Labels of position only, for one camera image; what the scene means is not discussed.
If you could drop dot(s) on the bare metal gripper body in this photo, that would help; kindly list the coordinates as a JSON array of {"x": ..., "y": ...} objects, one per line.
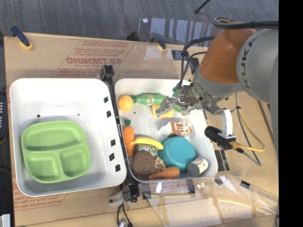
[{"x": 190, "y": 98}]

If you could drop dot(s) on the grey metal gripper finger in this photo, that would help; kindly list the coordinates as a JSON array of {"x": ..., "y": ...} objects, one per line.
[
  {"x": 171, "y": 100},
  {"x": 165, "y": 109}
]

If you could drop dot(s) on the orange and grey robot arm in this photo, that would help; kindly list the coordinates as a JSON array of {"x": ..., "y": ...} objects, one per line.
[{"x": 255, "y": 63}]

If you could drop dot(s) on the green plastic bottle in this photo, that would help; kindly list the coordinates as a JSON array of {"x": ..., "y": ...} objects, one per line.
[{"x": 148, "y": 99}]

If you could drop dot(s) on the white plastic tray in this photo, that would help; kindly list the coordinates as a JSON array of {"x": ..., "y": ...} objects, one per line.
[
  {"x": 144, "y": 119},
  {"x": 59, "y": 98}
]

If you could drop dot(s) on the orange and white carton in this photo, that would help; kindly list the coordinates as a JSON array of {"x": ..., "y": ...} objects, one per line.
[{"x": 181, "y": 128}]

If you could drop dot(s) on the yellow banana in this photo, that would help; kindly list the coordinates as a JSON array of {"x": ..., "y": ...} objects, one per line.
[{"x": 148, "y": 141}]

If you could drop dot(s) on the orange toy fruit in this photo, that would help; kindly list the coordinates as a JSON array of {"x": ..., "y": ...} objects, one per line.
[{"x": 125, "y": 103}]

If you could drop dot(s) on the teal bowl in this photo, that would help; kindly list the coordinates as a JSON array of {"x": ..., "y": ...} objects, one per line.
[{"x": 177, "y": 151}]

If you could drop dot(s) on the green small can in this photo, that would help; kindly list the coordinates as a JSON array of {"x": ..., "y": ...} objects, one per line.
[{"x": 148, "y": 149}]

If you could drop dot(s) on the orange carrot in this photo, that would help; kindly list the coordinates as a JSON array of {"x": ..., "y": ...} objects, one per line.
[{"x": 128, "y": 135}]

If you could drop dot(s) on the thin black rod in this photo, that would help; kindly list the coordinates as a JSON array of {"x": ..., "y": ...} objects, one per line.
[{"x": 116, "y": 110}]

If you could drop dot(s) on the beige toy food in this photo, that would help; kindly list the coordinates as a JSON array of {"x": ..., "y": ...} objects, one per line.
[{"x": 160, "y": 164}]

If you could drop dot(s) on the brown round biscuit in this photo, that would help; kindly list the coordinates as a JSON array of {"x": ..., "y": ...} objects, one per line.
[{"x": 143, "y": 163}]

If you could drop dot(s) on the white small can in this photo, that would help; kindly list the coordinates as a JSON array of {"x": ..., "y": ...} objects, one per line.
[{"x": 197, "y": 167}]

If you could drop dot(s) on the brown cardboard board red print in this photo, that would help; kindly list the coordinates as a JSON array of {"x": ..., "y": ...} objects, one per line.
[{"x": 59, "y": 53}]

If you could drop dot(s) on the green divided plate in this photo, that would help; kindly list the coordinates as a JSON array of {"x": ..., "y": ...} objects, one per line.
[{"x": 54, "y": 159}]

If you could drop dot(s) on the black cylinder on white bracket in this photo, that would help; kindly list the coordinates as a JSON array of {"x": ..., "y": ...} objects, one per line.
[{"x": 216, "y": 135}]

